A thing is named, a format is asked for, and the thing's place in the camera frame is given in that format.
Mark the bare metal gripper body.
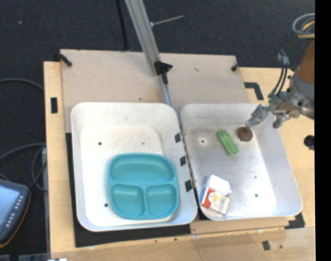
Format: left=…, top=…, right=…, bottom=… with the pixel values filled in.
left=268, top=90, right=315, bottom=119

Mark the brown doughnut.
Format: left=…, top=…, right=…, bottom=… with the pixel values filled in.
left=237, top=127, right=254, bottom=142

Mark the green ribbed toy vegetable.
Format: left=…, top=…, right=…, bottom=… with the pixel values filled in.
left=216, top=129, right=240, bottom=157

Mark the white plastic tray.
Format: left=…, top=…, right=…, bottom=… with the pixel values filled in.
left=179, top=103, right=304, bottom=222
left=70, top=101, right=198, bottom=232

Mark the white and red carton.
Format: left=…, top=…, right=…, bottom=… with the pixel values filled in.
left=200, top=174, right=233, bottom=218

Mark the blue divided plate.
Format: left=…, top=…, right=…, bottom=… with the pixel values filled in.
left=107, top=152, right=180, bottom=220

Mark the pale cardboard board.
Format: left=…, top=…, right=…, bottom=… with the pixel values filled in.
left=59, top=48, right=297, bottom=235

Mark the black cylinder on white bracket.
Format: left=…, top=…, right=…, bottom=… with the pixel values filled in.
left=303, top=135, right=315, bottom=150

